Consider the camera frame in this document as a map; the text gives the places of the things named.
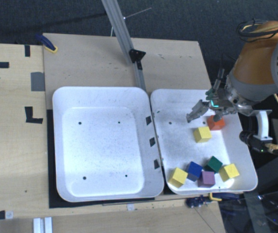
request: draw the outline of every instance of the yellow cube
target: yellow cube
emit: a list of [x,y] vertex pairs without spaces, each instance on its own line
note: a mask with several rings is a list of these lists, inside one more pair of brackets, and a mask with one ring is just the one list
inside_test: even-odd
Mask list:
[[210,129],[208,126],[206,127],[199,127],[194,131],[195,141],[199,142],[207,142],[210,138],[212,138]]
[[218,173],[224,182],[240,175],[234,163],[221,167]]
[[179,188],[184,185],[188,173],[184,170],[176,167],[170,174],[168,183]]

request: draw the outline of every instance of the metal bracket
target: metal bracket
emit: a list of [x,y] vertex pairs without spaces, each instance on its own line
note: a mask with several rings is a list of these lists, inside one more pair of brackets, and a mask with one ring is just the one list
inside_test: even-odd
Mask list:
[[256,110],[254,114],[256,115],[257,122],[259,125],[258,134],[254,137],[258,138],[261,141],[272,140],[269,136],[269,120],[268,114],[270,114],[271,110]]
[[131,49],[129,51],[131,61],[132,61],[132,63],[135,63],[135,62],[137,63],[138,70],[143,70],[141,60],[143,59],[145,54],[146,54],[146,52],[135,50],[135,49]]
[[34,218],[33,233],[52,233],[52,218]]

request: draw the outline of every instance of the blue cube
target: blue cube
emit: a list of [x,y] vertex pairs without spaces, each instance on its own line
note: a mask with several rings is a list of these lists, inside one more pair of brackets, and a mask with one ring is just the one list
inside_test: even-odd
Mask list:
[[203,167],[201,165],[198,165],[197,163],[191,161],[187,168],[187,178],[191,181],[198,180],[201,175],[202,169]]

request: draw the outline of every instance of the green cube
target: green cube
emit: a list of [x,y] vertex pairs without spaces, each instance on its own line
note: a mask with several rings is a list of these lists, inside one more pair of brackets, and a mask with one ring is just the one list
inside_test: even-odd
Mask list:
[[208,163],[204,166],[204,169],[206,171],[217,173],[220,170],[222,165],[223,165],[222,162],[220,162],[217,158],[212,156],[208,161]]

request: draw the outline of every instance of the black clamp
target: black clamp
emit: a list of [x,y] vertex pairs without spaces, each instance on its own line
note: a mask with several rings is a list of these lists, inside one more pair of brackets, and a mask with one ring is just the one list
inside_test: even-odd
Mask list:
[[142,70],[141,60],[142,60],[142,58],[144,57],[145,54],[146,54],[146,52],[135,50],[135,49],[131,49],[129,51],[129,55],[130,55],[132,63],[136,62],[137,63],[137,68],[139,70]]

